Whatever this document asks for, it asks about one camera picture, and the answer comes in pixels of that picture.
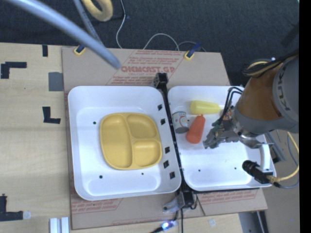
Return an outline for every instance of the black fabric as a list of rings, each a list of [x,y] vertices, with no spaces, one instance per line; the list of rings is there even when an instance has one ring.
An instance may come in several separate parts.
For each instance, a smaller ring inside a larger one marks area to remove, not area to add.
[[[72,0],[40,0],[84,28]],[[91,20],[108,48],[118,48],[119,0],[112,0],[109,22]],[[220,52],[232,85],[245,84],[244,65],[255,59],[280,57],[299,48],[297,0],[124,0],[128,19],[119,35],[123,48],[141,49],[156,33],[176,40],[202,42],[206,51]],[[78,43],[58,29],[0,1],[0,42],[72,45]],[[181,50],[192,45],[184,44]],[[174,50],[173,41],[157,36],[148,49]]]

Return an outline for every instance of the orange object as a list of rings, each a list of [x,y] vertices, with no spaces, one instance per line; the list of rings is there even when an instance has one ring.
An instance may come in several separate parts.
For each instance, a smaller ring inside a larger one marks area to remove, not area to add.
[[[189,131],[186,134],[186,139],[190,143],[199,143],[202,138],[203,129],[205,124],[205,118],[203,115],[197,116],[193,121]]]

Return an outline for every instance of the yellow compartment plate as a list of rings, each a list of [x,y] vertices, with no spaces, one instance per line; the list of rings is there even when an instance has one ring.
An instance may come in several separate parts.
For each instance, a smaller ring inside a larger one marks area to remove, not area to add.
[[[156,165],[162,145],[156,123],[141,113],[115,113],[101,121],[105,161],[115,169],[132,170]]]

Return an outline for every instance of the wooden surface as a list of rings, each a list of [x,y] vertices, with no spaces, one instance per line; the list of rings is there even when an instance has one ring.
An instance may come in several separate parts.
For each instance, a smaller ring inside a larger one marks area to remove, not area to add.
[[[8,196],[8,212],[30,211],[31,219],[0,222],[0,232],[49,232],[49,218],[70,217],[64,93],[49,91],[48,83],[49,72],[62,73],[61,47],[49,46],[43,57],[41,45],[0,43],[0,63],[9,61],[27,62],[27,68],[11,68],[9,79],[0,79],[0,194]],[[60,124],[43,122],[43,106]],[[153,222],[77,232],[145,233],[157,227]],[[180,225],[170,230],[180,231]],[[185,219],[184,232],[242,228],[238,214],[231,214]]]

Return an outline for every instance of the yellow cable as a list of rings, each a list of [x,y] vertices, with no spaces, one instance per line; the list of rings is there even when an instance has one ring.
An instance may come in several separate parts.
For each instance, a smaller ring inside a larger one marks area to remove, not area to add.
[[[99,10],[92,0],[81,0],[87,10],[99,21],[108,21],[113,15],[113,7],[111,0],[96,0],[102,10]]]
[[[298,153],[298,155],[299,155],[299,147],[297,146],[297,144],[296,144],[294,138],[292,137],[292,135],[291,135],[289,132],[287,132],[287,134],[288,134],[288,136],[290,137],[290,140],[292,141],[292,143],[293,143],[293,145],[295,146],[295,149],[296,149],[296,151],[297,151],[297,153]],[[295,175],[298,173],[298,171],[299,171],[299,164],[297,165],[296,170],[295,170],[293,173],[291,173],[290,175],[288,175],[288,176],[285,176],[285,177],[281,177],[281,178],[280,178],[280,177],[275,177],[275,176],[269,175],[269,176],[267,176],[267,178],[268,178],[272,183],[273,183],[273,182],[280,182],[280,181],[284,181],[284,180],[287,180],[287,179],[289,179],[289,178],[295,176]]]

